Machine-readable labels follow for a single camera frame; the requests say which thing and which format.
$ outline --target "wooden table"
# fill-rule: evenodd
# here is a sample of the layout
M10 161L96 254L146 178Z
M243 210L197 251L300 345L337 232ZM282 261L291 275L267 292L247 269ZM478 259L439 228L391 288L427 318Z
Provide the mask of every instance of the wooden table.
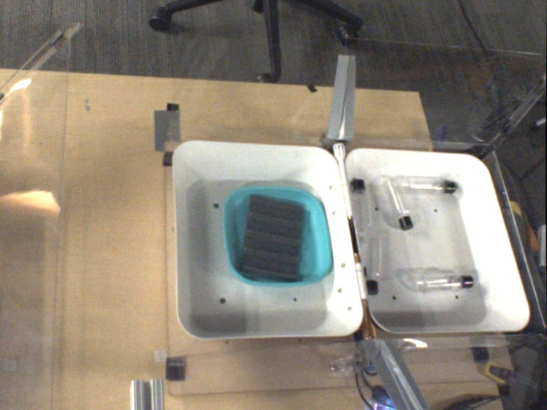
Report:
M0 79L7 75L8 71L0 71ZM55 82L61 75L43 77ZM174 354L182 341L177 332L184 333L175 330L178 324L170 304L174 237L166 227L172 228L172 203L163 153L154 151L154 111L165 109L167 103L178 103L183 140L315 145L326 130L332 89L318 87L317 92L311 92L305 86L78 73L69 74L65 83L61 242L58 266L50 270L56 272L56 290L48 289L55 303L46 302L56 324L51 331L56 336L53 407L129 408L131 380L163 377L164 355ZM61 120L63 106L49 106L50 120ZM391 141L394 146L404 146L413 140L415 148L431 148L418 93L357 90L355 122L358 144ZM36 306L29 320L41 320L47 313L43 305ZM209 351L201 342L185 342L189 344L186 354ZM207 367L202 370L205 381L201 378L187 390L192 395L167 393L166 409L362 408L351 381L329 378L320 371L319 359L310 361L311 367L305 375L300 374L298 384L242 385L238 378L242 369L250 368L249 360L241 361L232 343L214 343L210 351L220 354L223 350L219 346L223 345L230 348L223 360L225 364L230 361L233 375L219 379L215 357L195 358ZM245 344L240 347L242 352L249 348ZM258 345L253 350L262 349ZM265 360L279 360L271 345L264 350L269 351ZM445 366L425 367L429 383L423 384L422 390L439 408L455 396L497 393L493 383L473 370L468 352L456 364L460 369L463 362L471 367L458 371L456 385L447 384L446 372L441 371ZM260 369L260 364L255 363L255 368ZM17 372L11 377L16 379ZM0 396L7 397L12 408L34 408L28 405L30 385L25 391L24 380L19 387L14 380L10 387L0 386ZM226 393L203 394L211 390ZM485 409L500 408L497 405Z

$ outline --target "chair base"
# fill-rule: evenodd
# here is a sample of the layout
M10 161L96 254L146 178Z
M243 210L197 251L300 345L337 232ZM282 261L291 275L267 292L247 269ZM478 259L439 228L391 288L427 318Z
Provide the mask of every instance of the chair base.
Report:
M171 25L173 14L220 1L222 0L177 0L176 2L167 3L152 11L149 20L150 27L156 31L166 31ZM363 21L359 17L329 0L294 1L318 9L321 12L344 22L345 26L341 27L339 29L340 32L338 33L338 36L344 45L347 45L349 40L356 37L357 32L362 26ZM268 32L270 64L272 67L271 73L262 74L258 79L262 82L277 82L281 76L278 0L255 0L253 10L259 14L264 14Z

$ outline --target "teal container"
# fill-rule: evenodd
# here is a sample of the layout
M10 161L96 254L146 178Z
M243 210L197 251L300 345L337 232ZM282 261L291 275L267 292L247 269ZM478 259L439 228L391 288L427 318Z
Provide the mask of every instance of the teal container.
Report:
M302 247L298 272L300 280L278 282L246 278L238 271L243 254L243 242L249 200L251 195L266 196L294 202L304 207ZM321 201L306 190L284 186L243 187L235 190L224 202L223 208L224 246L228 264L233 274L251 285L269 287L298 286L321 281L332 270L332 245Z

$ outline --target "gray carpet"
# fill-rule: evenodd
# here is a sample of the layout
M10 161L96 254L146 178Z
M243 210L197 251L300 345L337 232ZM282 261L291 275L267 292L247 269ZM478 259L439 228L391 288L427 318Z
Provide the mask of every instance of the gray carpet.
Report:
M73 71L253 81L269 70L266 31L250 10L253 0L192 9L174 17L170 32L152 31L150 11L169 1L0 0L0 67L19 67L59 26L81 22ZM358 86L419 91L437 139L479 135L493 115L510 112L541 72L547 0L462 0L479 41L496 51L489 55L458 0L333 1L364 19L360 40L345 49L334 20L283 0L281 82L331 85L337 54L349 51L357 56ZM535 114L544 116L544 105ZM521 182L530 195L544 196L544 161L538 164L544 144L506 146L515 175L538 165ZM517 146L525 149L515 164ZM534 224L544 223L544 199L533 207Z

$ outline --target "white plastic tray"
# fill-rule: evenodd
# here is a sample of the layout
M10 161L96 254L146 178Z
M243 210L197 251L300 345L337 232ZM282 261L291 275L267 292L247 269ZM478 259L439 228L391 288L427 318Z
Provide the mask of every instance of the white plastic tray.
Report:
M380 176L428 176L456 181L454 195L406 196L415 227L385 222L369 186L352 195L360 251L379 294L369 297L376 323L395 333L519 331L529 320L509 236L486 166L470 155L357 149L346 160L350 179L371 185ZM454 269L475 279L472 289L420 293L401 270Z
M238 187L297 185L318 196L332 237L333 268L295 288L245 284L230 271L222 203ZM174 152L178 313L201 338L334 337L362 322L350 231L336 161L312 147L188 142Z

